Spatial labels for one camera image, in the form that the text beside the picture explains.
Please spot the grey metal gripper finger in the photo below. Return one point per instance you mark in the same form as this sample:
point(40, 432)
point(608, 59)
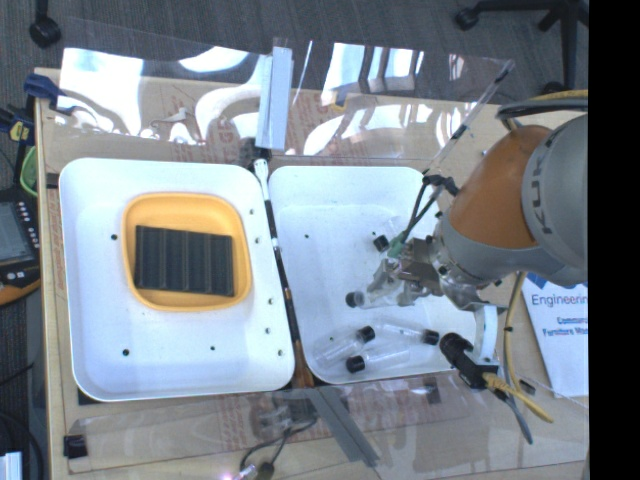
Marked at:
point(414, 294)
point(382, 275)

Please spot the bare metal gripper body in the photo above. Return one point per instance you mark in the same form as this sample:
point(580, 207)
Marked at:
point(422, 263)

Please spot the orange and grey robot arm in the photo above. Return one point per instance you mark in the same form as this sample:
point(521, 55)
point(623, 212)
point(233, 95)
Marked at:
point(505, 193)

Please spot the clear plastic bottle black cap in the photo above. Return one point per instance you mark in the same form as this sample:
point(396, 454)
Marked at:
point(345, 345)
point(380, 359)
point(407, 332)
point(381, 242)
point(355, 298)

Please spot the white plastic tray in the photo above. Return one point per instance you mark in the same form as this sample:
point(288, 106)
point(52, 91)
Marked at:
point(325, 218)
point(165, 348)

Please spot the thin black and white rod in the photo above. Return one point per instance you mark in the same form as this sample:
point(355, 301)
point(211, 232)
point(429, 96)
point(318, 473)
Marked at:
point(280, 263)

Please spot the white paper sheet blue print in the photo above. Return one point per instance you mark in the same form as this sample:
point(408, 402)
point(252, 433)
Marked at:
point(565, 338)

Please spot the black ribbed insert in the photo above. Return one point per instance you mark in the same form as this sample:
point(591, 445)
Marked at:
point(185, 260)

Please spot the yellow bowl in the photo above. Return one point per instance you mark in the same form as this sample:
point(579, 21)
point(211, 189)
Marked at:
point(190, 210)

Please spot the brown cardboard board red print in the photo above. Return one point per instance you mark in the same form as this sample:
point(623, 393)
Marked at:
point(150, 428)

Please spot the black cylinder on white bracket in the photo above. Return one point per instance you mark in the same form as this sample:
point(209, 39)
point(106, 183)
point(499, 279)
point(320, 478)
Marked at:
point(467, 360)

